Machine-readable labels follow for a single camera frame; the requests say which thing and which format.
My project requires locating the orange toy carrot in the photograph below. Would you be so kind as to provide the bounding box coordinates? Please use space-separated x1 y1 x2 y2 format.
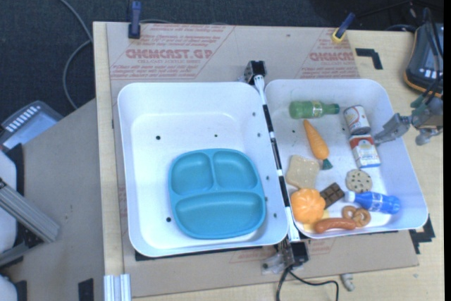
303 118 334 171

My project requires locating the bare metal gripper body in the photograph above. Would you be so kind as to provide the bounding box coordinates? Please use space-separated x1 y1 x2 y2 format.
411 97 445 130

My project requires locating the green plastic bottle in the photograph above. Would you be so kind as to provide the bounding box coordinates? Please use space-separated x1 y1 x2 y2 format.
288 100 341 120

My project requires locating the toy bread slice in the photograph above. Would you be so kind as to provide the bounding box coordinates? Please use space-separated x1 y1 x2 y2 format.
285 154 321 190

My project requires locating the brown chocolate bar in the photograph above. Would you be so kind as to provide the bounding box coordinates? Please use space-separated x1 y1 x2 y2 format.
319 182 346 209

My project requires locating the brown toy pretzel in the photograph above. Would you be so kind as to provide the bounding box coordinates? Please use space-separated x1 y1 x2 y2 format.
341 204 372 228

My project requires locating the brown cardboard board, red print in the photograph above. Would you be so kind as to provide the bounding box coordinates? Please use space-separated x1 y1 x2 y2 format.
105 23 421 297

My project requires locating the small white and orange can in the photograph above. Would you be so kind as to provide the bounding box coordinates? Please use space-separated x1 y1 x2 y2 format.
342 105 372 136

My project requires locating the blue plastic bottle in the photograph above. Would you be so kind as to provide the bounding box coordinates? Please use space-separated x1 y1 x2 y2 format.
344 190 402 215

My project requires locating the orange toy tangerine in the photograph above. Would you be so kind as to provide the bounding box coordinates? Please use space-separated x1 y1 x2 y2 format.
290 188 327 225

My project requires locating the red and white carton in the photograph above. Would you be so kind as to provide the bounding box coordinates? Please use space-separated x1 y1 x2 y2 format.
348 134 383 170

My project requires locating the thin black and white rod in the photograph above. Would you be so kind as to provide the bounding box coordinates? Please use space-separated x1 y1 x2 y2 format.
254 75 299 242

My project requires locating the yellow toy cheese slice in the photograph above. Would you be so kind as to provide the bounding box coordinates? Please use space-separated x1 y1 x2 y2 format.
302 209 333 232

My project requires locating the orange-brown toy sausage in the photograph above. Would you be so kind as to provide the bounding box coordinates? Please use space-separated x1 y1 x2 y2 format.
314 217 357 235

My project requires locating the blue divided plate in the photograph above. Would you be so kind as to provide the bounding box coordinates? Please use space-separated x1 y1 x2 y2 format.
168 148 267 240

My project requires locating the chocolate chip biscuit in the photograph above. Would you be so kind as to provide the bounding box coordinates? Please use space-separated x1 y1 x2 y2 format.
345 168 373 194

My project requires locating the black block with wires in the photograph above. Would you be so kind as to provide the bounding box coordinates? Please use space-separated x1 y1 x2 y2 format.
242 59 267 85
278 241 311 267

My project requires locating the white plastic tray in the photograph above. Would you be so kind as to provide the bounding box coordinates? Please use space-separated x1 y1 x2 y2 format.
263 78 430 240
116 81 290 257

